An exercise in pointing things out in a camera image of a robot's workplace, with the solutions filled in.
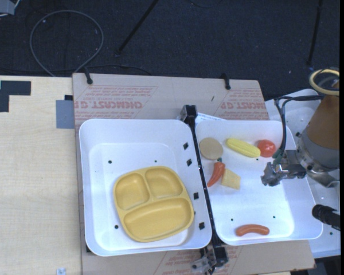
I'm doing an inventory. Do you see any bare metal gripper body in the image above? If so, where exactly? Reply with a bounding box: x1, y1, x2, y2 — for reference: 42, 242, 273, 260
277, 150, 322, 180

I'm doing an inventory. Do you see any red tomato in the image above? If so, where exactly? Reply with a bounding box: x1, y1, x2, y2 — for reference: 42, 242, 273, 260
256, 139, 276, 158

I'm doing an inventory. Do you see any white plastic tray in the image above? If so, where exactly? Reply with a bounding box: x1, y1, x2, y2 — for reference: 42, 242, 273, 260
79, 118, 213, 257
194, 119, 325, 247

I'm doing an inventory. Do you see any yellow corn cob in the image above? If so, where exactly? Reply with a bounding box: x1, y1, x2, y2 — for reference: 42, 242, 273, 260
225, 137, 261, 159

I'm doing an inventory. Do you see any yellow cheese wedge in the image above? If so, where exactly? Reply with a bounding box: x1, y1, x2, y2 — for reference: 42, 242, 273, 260
220, 168, 242, 191

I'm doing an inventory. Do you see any orange sausage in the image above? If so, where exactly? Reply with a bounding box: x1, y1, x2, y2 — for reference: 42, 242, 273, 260
235, 224, 271, 238

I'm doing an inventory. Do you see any orange carrot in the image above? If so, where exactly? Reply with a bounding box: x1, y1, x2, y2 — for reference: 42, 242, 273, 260
206, 158, 226, 188

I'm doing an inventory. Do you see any tan round biscuit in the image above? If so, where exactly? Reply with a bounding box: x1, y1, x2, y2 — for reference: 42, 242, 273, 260
198, 137, 224, 161

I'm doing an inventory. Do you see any thin black rod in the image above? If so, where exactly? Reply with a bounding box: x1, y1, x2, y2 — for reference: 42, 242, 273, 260
186, 113, 222, 259

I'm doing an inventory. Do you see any yellow divided plate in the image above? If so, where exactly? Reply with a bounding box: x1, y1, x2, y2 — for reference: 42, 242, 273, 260
112, 166, 196, 243

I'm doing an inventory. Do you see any brown cardboard board red print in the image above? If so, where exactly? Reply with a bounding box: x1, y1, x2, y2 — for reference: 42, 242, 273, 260
72, 72, 316, 275

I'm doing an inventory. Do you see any black cylinder on white bracket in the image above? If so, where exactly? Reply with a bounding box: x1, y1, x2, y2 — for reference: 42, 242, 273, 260
310, 169, 341, 231

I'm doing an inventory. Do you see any black block with wires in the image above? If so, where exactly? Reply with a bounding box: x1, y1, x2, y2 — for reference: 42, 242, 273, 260
179, 104, 198, 123
210, 245, 229, 268

